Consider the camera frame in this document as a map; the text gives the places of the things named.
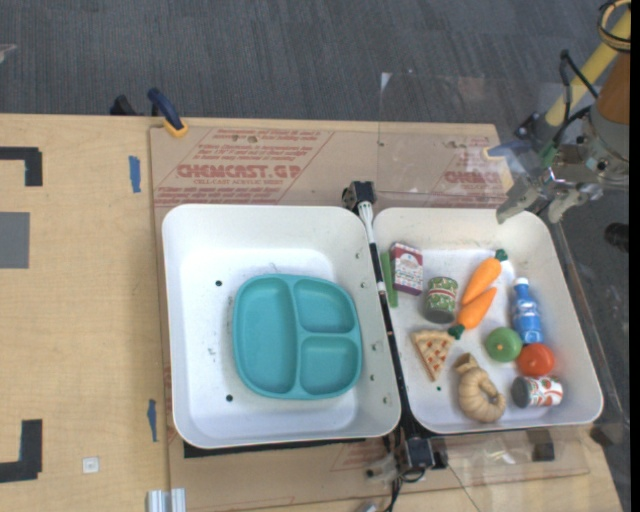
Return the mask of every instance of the pizza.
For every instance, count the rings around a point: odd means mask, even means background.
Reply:
[[[416,331],[411,333],[411,341],[416,347],[422,364],[432,382],[438,380],[447,359],[453,336],[446,331]]]

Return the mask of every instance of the gray square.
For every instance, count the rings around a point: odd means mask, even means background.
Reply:
[[[0,212],[0,268],[29,268],[29,214]]]

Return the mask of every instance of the dark floor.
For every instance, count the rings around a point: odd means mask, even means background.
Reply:
[[[16,45],[0,112],[108,115],[125,94],[148,114],[155,86],[184,116],[491,122],[508,137],[557,97],[560,51],[581,65],[599,44],[601,4],[0,0],[0,55]],[[421,109],[394,110],[397,96],[381,108],[381,73],[417,77]],[[629,256],[604,240],[613,222],[628,224],[626,193],[569,210],[564,226],[608,390],[599,438],[630,510]]]

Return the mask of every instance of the small white sticker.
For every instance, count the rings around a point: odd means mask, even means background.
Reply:
[[[83,473],[97,473],[100,471],[100,457],[85,457],[82,459]]]

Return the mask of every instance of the wooden table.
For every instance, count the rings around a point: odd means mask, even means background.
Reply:
[[[375,123],[187,122],[377,129]],[[24,162],[0,160],[0,212],[28,213],[30,233],[28,268],[0,268],[0,464],[20,461],[22,422],[42,420],[41,471],[36,479],[1,483],[2,510],[144,510],[148,491],[171,488],[150,183],[149,129],[159,124],[146,117],[0,115],[0,144],[39,148],[44,170],[44,185],[27,187]],[[132,191],[132,155],[140,160],[141,193]],[[472,499],[481,510],[514,510],[515,503],[527,510],[620,509],[601,448],[588,436],[579,443],[587,472],[474,486],[469,494],[403,491],[395,510],[476,510]],[[251,496],[251,485],[237,485],[246,488],[246,507],[252,500],[266,506]],[[378,505],[386,500],[372,495]],[[364,500],[296,504],[301,501],[273,503],[270,510],[351,512]]]

